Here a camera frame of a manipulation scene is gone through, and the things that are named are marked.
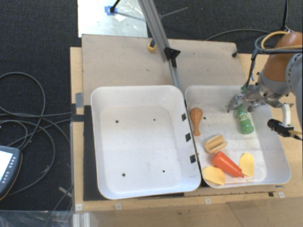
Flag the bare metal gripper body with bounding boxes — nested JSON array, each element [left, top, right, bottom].
[[240, 84, 290, 108]]

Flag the green plastic bottle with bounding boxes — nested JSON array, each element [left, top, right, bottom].
[[236, 104, 255, 135]]

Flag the brown toy chicken drumstick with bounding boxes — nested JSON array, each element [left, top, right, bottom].
[[189, 107, 204, 137]]

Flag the tan toy hot dog bun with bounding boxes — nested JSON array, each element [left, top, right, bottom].
[[204, 134, 228, 154]]

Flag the white plastic tray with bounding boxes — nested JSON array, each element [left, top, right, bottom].
[[90, 85, 202, 201], [184, 84, 292, 189]]

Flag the yellow toy crisp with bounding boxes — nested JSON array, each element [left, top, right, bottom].
[[202, 166, 226, 186], [238, 152, 255, 177]]

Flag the orange red sauce bottle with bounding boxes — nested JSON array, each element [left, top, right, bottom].
[[211, 151, 245, 179]]

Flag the pale flat board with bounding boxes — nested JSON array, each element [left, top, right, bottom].
[[81, 34, 249, 107]]

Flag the black cylinder on white bracket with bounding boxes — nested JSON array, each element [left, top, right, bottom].
[[267, 103, 295, 137]]

